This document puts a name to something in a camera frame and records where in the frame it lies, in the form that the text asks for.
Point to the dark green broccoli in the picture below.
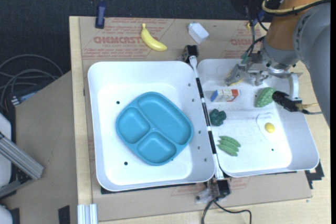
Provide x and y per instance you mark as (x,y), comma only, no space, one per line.
(217,116)

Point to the white plastic tray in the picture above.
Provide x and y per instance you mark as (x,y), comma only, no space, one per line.
(110,78)
(249,160)

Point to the green pea pods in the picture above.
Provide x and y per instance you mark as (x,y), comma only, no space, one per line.
(229,145)

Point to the yellow banana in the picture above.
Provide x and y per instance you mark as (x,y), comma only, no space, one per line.
(151,40)

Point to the black cylinder on white bracket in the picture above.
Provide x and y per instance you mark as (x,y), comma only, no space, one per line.
(290,103)

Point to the blue divided plate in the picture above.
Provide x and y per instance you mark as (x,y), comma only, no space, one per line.
(155,126)

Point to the small white carton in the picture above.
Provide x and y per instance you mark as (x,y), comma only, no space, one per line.
(198,32)

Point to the thin black and white rod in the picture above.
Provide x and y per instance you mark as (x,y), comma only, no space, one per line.
(207,120)

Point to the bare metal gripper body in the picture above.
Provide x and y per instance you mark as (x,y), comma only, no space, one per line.
(258,66)

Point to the light green grapes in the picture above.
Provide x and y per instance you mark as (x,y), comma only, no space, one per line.
(263,97)

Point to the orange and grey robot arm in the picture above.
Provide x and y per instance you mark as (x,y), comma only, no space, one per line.
(312,42)

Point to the white fried egg yellow yolk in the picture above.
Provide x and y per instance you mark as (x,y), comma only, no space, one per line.
(269,127)

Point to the brown cardboard board red print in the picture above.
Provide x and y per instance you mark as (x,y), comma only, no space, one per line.
(126,42)

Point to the red white blue carton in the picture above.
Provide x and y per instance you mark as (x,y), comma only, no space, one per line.
(225,95)

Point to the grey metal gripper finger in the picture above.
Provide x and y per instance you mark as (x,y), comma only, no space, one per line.
(237,73)
(260,77)

